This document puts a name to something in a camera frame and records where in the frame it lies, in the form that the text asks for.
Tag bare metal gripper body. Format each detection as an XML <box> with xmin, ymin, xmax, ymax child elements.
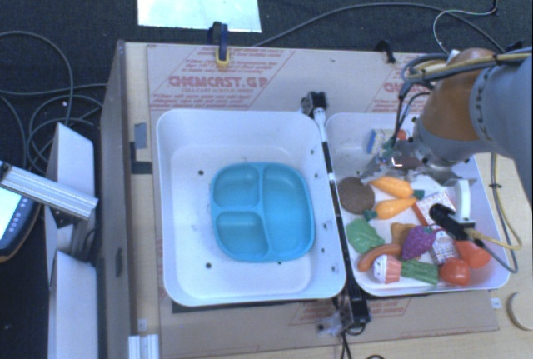
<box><xmin>385</xmin><ymin>139</ymin><xmax>476</xmax><ymax>187</ymax></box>

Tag orange carrot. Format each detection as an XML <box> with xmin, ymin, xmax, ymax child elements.
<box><xmin>369</xmin><ymin>175</ymin><xmax>426</xmax><ymax>201</ymax></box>
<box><xmin>362</xmin><ymin>197</ymin><xmax>418</xmax><ymax>222</ymax></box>

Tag brown round biscuit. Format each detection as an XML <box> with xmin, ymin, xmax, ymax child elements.
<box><xmin>336</xmin><ymin>176</ymin><xmax>376</xmax><ymax>215</ymax></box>

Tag blue and yellow carton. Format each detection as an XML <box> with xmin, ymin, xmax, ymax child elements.
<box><xmin>366</xmin><ymin>128</ymin><xmax>396</xmax><ymax>155</ymax></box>

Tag red and white packet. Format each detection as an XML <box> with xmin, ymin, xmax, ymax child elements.
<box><xmin>413</xmin><ymin>190</ymin><xmax>457</xmax><ymax>226</ymax></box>

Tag thin black and white rod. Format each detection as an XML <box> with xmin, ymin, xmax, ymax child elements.
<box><xmin>314</xmin><ymin>107</ymin><xmax>361</xmax><ymax>301</ymax></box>

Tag brown bread piece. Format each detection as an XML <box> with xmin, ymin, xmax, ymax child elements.
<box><xmin>390</xmin><ymin>222</ymin><xmax>418</xmax><ymax>247</ymax></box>

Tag green lettuce leaf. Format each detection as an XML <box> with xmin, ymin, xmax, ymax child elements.
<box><xmin>345</xmin><ymin>217</ymin><xmax>386</xmax><ymax>255</ymax></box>

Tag purple grapes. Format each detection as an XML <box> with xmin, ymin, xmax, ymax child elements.
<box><xmin>401</xmin><ymin>224</ymin><xmax>437</xmax><ymax>261</ymax></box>

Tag small white and red carton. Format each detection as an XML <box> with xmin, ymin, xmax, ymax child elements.
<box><xmin>428</xmin><ymin>229</ymin><xmax>460</xmax><ymax>266</ymax></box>

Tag orange sausage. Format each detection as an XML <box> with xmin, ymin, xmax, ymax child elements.
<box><xmin>356</xmin><ymin>242</ymin><xmax>403</xmax><ymax>272</ymax></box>

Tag orange red toy fruit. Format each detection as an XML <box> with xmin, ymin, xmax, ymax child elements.
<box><xmin>453</xmin><ymin>238</ymin><xmax>493</xmax><ymax>270</ymax></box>

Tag white and orange cupcake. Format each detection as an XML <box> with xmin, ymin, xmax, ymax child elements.
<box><xmin>371</xmin><ymin>255</ymin><xmax>403</xmax><ymax>285</ymax></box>

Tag red tomato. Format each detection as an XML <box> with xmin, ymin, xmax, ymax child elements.
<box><xmin>437</xmin><ymin>257</ymin><xmax>472</xmax><ymax>287</ymax></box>

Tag blue divided plate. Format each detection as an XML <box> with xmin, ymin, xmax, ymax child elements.
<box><xmin>209</xmin><ymin>162</ymin><xmax>316</xmax><ymax>264</ymax></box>

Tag white plastic tray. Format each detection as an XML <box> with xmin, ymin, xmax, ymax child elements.
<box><xmin>324</xmin><ymin>112</ymin><xmax>512</xmax><ymax>298</ymax></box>
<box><xmin>155</xmin><ymin>107</ymin><xmax>348</xmax><ymax>307</ymax></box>

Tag brown cardboard board red print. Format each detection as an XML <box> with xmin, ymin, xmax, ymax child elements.
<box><xmin>146</xmin><ymin>43</ymin><xmax>501</xmax><ymax>347</ymax></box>

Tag pale round disc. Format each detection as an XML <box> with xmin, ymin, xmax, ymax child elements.
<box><xmin>506</xmin><ymin>291</ymin><xmax>533</xmax><ymax>332</ymax></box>

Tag black cylinder on white bracket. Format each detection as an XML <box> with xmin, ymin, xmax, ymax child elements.
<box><xmin>428</xmin><ymin>178</ymin><xmax>478</xmax><ymax>242</ymax></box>

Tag black block with thin wires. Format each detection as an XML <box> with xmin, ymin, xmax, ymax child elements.
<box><xmin>301</xmin><ymin>91</ymin><xmax>330</xmax><ymax>115</ymax></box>
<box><xmin>346</xmin><ymin>293</ymin><xmax>372</xmax><ymax>327</ymax></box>

